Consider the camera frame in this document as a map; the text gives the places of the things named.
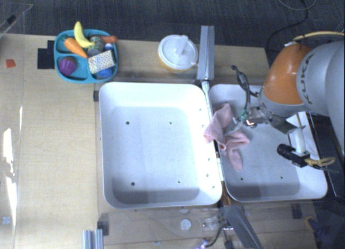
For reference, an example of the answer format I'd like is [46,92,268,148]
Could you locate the yellow cup with white lid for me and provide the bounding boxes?
[157,34,199,75]

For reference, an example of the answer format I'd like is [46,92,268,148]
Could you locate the blue bottle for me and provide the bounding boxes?
[96,43,115,80]

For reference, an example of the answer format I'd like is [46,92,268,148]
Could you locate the clear plastic bottle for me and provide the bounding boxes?
[200,213,229,233]

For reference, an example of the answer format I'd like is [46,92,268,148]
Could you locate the small grey can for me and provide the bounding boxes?
[87,36,106,57]

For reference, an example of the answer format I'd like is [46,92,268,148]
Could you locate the white plastic tray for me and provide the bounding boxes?
[209,84,329,204]
[98,81,223,211]

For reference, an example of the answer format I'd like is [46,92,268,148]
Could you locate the orange carrot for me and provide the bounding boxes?
[63,37,88,59]

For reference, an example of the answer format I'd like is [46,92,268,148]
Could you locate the orange sausage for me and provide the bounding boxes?
[100,35,119,45]

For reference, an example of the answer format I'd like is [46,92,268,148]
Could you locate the purple grapes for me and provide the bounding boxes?
[58,56,78,77]

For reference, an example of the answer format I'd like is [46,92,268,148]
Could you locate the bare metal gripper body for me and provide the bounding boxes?
[244,106,271,129]

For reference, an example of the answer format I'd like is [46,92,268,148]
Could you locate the black cylinder on white bracket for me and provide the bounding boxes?
[277,124,311,168]

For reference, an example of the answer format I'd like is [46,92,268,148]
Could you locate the yellow banana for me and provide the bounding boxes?
[73,21,95,49]

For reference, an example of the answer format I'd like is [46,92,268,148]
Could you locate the pink cloth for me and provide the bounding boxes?
[203,103,251,172]

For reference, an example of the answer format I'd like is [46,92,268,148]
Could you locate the blue divided plate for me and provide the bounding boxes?
[53,29,120,85]

